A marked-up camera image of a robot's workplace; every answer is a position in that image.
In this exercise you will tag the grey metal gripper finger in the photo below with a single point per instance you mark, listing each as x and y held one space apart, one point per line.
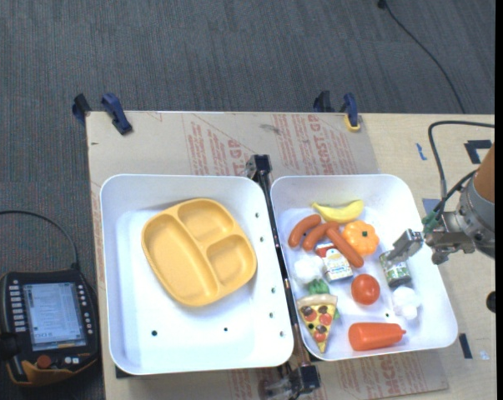
406 242
439 257

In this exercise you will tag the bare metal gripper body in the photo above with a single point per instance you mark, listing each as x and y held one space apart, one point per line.
453 229

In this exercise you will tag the small green and white can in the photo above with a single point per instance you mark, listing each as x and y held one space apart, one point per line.
397 271

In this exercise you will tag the orange pumpkin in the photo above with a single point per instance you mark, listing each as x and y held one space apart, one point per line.
361 238

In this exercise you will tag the white garlic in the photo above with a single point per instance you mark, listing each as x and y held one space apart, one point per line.
405 300

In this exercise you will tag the orange sausage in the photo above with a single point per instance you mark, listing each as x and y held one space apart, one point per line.
303 229
315 236
347 250

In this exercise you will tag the red tomato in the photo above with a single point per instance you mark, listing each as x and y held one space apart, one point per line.
365 289

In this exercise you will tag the white plastic tray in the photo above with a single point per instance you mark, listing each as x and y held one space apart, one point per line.
151 348
426 323

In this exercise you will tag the yellow banana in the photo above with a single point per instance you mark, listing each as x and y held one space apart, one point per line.
340 213

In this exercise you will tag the white and red carton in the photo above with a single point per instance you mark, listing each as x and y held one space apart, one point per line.
336 265

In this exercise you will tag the green broccoli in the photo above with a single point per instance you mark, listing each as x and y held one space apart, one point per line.
318 286

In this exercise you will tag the orange carrot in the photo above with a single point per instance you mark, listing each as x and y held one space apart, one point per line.
372 336

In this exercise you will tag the white cauliflower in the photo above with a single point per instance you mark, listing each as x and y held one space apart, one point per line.
306 270

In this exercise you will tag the pizza slice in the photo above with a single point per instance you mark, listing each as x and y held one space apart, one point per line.
318 319

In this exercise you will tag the thin black and white rod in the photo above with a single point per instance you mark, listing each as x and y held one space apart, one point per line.
281 256

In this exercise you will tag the brown cardboard board red print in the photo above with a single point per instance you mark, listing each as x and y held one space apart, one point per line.
217 144

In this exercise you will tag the yellow divided plate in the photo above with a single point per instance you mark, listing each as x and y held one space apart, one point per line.
180 256

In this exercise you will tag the black cylinder on white bracket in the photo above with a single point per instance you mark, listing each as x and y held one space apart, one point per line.
491 302

